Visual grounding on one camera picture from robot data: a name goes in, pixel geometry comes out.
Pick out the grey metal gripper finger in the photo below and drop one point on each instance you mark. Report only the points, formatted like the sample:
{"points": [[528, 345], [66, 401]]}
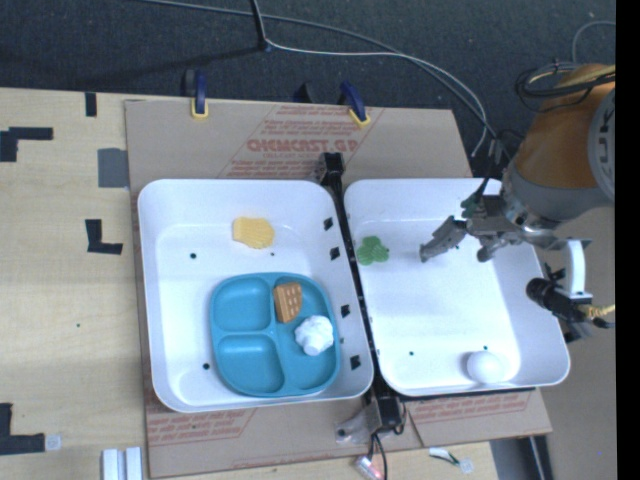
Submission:
{"points": [[487, 252], [440, 240]]}

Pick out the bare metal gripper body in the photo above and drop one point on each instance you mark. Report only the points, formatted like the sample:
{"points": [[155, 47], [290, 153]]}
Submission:
{"points": [[500, 223]]}

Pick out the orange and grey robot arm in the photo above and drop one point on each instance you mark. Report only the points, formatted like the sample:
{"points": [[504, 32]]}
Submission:
{"points": [[560, 153]]}

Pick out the white plastic tray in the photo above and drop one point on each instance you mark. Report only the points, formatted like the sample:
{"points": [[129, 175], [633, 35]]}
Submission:
{"points": [[180, 288], [450, 308]]}

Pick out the green toy grapes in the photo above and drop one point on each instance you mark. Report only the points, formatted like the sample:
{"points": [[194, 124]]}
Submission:
{"points": [[371, 251]]}

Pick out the thin black rod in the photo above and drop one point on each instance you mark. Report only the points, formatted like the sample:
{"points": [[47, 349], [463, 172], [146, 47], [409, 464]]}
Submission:
{"points": [[356, 278]]}

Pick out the white ball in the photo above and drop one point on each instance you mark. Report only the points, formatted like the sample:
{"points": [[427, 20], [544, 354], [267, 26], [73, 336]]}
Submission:
{"points": [[484, 366]]}

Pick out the white toy cauliflower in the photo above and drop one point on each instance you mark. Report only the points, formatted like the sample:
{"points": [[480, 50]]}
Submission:
{"points": [[314, 335]]}

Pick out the orange toy waffle biscuit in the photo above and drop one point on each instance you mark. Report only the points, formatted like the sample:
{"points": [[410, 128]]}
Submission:
{"points": [[288, 300]]}

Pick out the yellow toy chip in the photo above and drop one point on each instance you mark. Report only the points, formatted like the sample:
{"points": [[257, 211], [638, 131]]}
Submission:
{"points": [[253, 232]]}

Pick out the brown cardboard board red print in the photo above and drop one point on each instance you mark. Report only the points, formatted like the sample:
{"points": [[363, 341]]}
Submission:
{"points": [[280, 138]]}

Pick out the blue divided plate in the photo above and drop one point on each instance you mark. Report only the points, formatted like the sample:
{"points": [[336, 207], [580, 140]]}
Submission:
{"points": [[250, 338]]}

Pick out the black cylinder on white bracket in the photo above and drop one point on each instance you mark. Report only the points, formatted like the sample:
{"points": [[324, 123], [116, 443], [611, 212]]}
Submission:
{"points": [[565, 288]]}

